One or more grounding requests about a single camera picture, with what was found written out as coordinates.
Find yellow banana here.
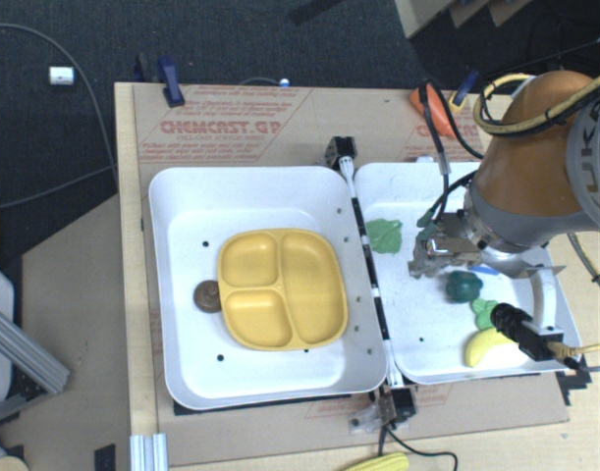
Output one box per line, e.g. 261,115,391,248
464,327,519,369

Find yellow corn cob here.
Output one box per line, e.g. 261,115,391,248
343,451,410,471

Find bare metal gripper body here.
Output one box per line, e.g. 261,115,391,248
423,212,540,279

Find yellow divided plate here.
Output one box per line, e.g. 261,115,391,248
216,228,351,353

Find dark green broccoli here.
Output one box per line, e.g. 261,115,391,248
445,270,484,305

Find black block with thin wires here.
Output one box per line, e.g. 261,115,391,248
376,385,419,425
324,135,358,169

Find brown cardboard board red print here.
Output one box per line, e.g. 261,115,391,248
132,83,572,468

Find green lettuce leaf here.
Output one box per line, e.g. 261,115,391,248
364,218,405,256

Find thin black and white rod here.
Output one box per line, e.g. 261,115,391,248
339,156,405,388

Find light green toy vegetable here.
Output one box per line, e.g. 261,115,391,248
470,297,500,332

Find black cylinder on white bracket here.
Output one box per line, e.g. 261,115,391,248
489,264,567,363

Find white plastic tray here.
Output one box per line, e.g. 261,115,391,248
147,165,391,411
353,161,583,387

